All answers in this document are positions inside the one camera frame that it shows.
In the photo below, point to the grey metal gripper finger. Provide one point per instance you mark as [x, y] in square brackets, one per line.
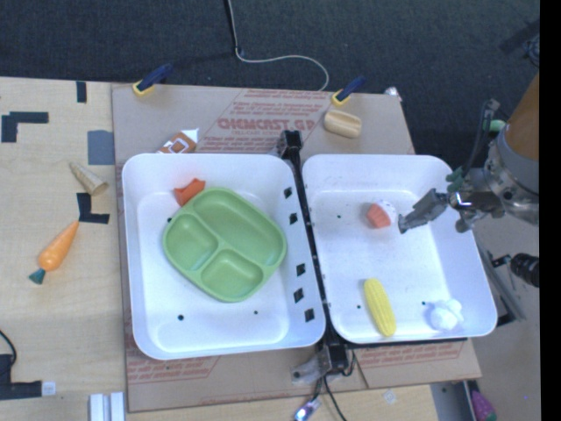
[423, 211]
[463, 225]

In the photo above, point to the orange toy pizza slice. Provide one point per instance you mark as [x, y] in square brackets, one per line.
[184, 193]

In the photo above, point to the orange and white toy sushi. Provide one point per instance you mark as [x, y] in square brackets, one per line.
[378, 216]

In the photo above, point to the orange toy carrot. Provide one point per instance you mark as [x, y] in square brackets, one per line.
[57, 252]

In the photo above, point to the beige toy ice cream cone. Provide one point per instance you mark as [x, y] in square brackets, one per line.
[90, 179]

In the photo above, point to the beige toy bread bun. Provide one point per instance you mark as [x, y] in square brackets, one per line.
[342, 124]

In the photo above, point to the brown cardboard board red print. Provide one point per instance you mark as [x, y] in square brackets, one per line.
[263, 116]

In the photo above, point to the black cylinder on white bracket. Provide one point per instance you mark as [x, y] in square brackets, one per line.
[526, 270]

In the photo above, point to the white plastic tray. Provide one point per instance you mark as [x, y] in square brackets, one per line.
[210, 323]
[394, 257]

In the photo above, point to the orange and white carton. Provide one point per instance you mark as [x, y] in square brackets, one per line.
[177, 145]

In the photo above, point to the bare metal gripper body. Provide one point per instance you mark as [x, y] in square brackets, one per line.
[486, 200]

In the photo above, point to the green divided plate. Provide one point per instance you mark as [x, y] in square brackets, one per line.
[228, 235]

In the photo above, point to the yellow toy corn cob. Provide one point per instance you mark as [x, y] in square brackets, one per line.
[380, 307]

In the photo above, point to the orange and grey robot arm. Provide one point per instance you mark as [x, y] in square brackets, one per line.
[526, 116]

